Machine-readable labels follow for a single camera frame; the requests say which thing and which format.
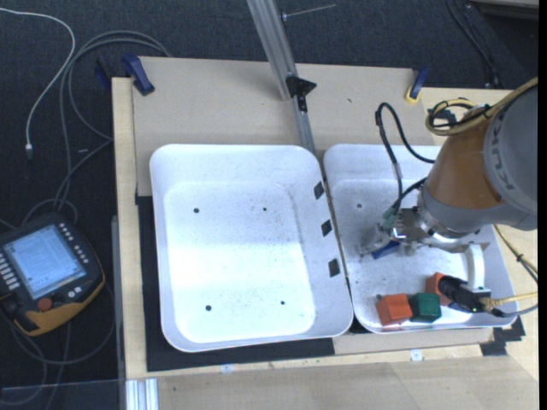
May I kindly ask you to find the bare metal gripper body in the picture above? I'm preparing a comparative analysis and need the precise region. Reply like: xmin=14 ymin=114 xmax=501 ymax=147
xmin=386 ymin=207 xmax=491 ymax=255

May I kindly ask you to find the blue cube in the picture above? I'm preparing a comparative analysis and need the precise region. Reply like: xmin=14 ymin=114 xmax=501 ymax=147
xmin=370 ymin=241 xmax=403 ymax=261

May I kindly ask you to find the orange cube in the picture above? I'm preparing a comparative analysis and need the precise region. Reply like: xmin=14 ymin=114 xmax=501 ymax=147
xmin=424 ymin=271 xmax=454 ymax=308
xmin=374 ymin=292 xmax=414 ymax=327

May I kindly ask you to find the white plastic tray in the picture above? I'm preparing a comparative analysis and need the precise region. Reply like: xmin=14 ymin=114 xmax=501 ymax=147
xmin=148 ymin=143 xmax=355 ymax=353
xmin=322 ymin=143 xmax=520 ymax=335

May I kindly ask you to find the green cube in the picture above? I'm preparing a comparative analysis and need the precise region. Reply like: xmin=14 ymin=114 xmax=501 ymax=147
xmin=408 ymin=291 xmax=443 ymax=325

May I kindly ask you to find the brown flat board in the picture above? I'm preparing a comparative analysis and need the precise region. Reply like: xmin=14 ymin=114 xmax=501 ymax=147
xmin=130 ymin=56 xmax=495 ymax=356

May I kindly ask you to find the black cylinder on white bracket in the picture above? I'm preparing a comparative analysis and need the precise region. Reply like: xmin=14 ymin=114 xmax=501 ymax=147
xmin=436 ymin=243 xmax=492 ymax=314

